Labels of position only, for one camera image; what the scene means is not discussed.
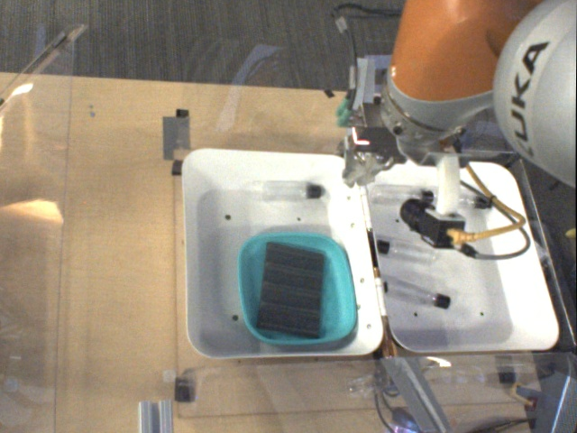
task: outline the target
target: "turquoise plastic bowl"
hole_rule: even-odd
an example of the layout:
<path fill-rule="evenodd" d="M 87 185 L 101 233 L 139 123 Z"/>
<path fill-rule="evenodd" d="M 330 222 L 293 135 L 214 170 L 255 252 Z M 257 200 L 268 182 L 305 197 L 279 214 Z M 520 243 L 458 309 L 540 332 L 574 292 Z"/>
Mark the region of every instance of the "turquoise plastic bowl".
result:
<path fill-rule="evenodd" d="M 294 336 L 256 327 L 261 300 L 266 244 L 303 247 L 325 255 L 318 338 Z M 321 345 L 347 337 L 357 322 L 353 276 L 343 248 L 333 239 L 314 233 L 269 233 L 246 241 L 238 256 L 238 283 L 244 322 L 251 333 L 270 345 Z"/>

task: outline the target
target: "black cap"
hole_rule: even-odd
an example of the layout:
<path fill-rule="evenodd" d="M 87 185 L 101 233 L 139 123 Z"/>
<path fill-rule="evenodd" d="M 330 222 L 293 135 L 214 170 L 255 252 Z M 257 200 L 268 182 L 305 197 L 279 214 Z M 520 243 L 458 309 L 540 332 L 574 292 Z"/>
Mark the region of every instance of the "black cap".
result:
<path fill-rule="evenodd" d="M 435 295 L 435 306 L 438 308 L 442 308 L 442 309 L 447 309 L 449 308 L 449 305 L 451 304 L 451 297 L 447 297 L 446 295 L 443 295 L 442 293 L 437 293 Z"/>
<path fill-rule="evenodd" d="M 431 189 L 422 189 L 421 190 L 421 200 L 426 202 L 427 204 L 432 204 L 435 200 L 435 194 Z"/>
<path fill-rule="evenodd" d="M 379 251 L 379 253 L 386 255 L 387 253 L 389 253 L 389 249 L 390 249 L 390 242 L 383 240 L 377 241 L 377 250 Z"/>
<path fill-rule="evenodd" d="M 319 184 L 307 184 L 307 198 L 320 198 L 323 195 L 323 187 Z"/>

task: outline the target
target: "white plastic part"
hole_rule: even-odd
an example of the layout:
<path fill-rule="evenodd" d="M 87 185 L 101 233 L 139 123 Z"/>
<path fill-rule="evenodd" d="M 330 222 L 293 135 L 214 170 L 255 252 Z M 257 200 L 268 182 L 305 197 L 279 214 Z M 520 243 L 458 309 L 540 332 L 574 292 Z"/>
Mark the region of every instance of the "white plastic part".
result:
<path fill-rule="evenodd" d="M 439 180 L 439 193 L 436 201 L 436 211 L 441 215 L 451 215 L 457 212 L 461 191 L 461 173 L 459 156 L 443 154 L 436 164 Z"/>
<path fill-rule="evenodd" d="M 385 290 L 384 290 L 384 282 L 377 276 L 375 278 L 375 289 L 377 291 L 377 299 L 379 300 L 379 309 L 381 316 L 387 316 L 387 308 L 385 307 Z"/>
<path fill-rule="evenodd" d="M 183 165 L 187 259 L 188 338 L 215 358 L 366 355 L 380 344 L 382 319 L 359 188 L 343 184 L 343 159 L 330 155 L 199 150 Z M 321 198 L 269 201 L 251 197 L 254 181 L 309 181 Z M 347 252 L 357 327 L 338 345 L 266 345 L 243 323 L 237 256 L 254 235 L 313 232 L 332 237 Z"/>
<path fill-rule="evenodd" d="M 575 187 L 577 0 L 545 0 L 510 35 L 495 72 L 495 113 L 523 157 Z"/>
<path fill-rule="evenodd" d="M 362 103 L 372 104 L 375 97 L 375 61 L 368 58 L 357 59 L 357 93 L 354 97 L 353 110 Z"/>

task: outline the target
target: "table surface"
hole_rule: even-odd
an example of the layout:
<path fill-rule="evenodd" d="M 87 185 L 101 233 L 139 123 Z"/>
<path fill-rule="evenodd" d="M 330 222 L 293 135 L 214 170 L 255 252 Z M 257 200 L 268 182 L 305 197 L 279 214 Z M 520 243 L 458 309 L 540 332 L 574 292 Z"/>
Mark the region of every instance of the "table surface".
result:
<path fill-rule="evenodd" d="M 57 88 L 64 80 L 53 81 Z M 343 136 L 334 126 L 341 98 L 315 90 L 71 80 L 56 431 L 137 431 L 138 402 L 172 399 L 172 373 L 213 367 L 227 374 L 244 364 L 208 360 L 188 342 L 180 180 L 171 175 L 172 161 L 163 160 L 162 118 L 187 109 L 193 149 L 333 153 Z M 258 397 L 258 388 L 247 385 L 240 394 Z M 382 428 L 372 400 L 352 401 L 350 409 L 275 411 L 282 409 L 273 402 L 270 413 L 190 417 L 187 406 L 175 407 L 175 431 Z M 480 405 L 473 398 L 446 411 L 456 419 L 522 414 L 518 402 L 503 399 Z"/>

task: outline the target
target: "black sponge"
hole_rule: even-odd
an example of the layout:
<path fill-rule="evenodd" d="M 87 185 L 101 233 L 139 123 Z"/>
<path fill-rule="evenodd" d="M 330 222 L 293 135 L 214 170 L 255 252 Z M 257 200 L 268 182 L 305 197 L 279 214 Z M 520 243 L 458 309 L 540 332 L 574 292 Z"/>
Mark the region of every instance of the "black sponge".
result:
<path fill-rule="evenodd" d="M 325 256 L 267 243 L 256 327 L 318 338 Z"/>

